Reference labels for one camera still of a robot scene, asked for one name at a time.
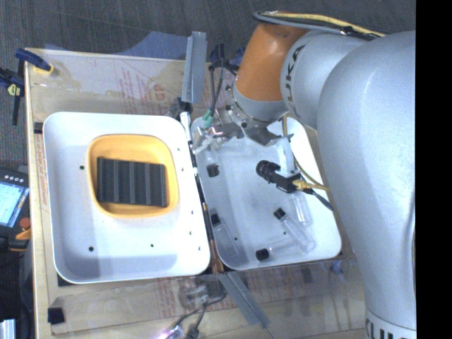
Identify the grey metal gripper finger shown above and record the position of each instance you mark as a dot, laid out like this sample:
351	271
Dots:
201	134
208	146

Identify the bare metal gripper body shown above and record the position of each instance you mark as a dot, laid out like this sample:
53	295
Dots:
247	127

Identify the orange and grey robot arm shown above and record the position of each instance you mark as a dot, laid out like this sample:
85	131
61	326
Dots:
367	147

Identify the clear plastic bottle black cap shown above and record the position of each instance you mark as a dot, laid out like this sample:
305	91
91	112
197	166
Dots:
262	255
303	210
216	219
213	170
296	231

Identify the white plastic tray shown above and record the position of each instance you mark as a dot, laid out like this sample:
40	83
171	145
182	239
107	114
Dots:
247	196
116	245

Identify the orange bowl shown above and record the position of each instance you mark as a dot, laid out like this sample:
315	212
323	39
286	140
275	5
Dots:
132	145

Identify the black ribbed block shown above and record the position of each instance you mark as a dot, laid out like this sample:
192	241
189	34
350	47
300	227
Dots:
131	181

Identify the brown cardboard board red print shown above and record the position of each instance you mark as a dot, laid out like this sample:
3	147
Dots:
106	80

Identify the black cylinder on white bracket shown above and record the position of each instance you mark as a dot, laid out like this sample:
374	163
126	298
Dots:
279	180

